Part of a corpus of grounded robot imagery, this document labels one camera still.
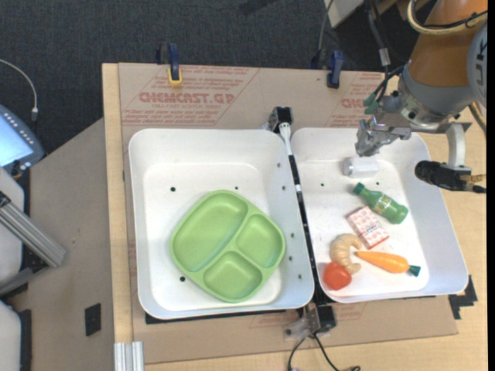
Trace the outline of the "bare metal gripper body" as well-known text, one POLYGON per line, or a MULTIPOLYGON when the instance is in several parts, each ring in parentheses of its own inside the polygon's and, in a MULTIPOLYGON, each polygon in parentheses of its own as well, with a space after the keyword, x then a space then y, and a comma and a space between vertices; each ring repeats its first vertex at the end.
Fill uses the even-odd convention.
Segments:
POLYGON ((390 136, 407 138, 412 132, 439 133, 452 114, 441 114, 426 107, 403 107, 397 111, 379 109, 372 114, 371 127, 390 136))

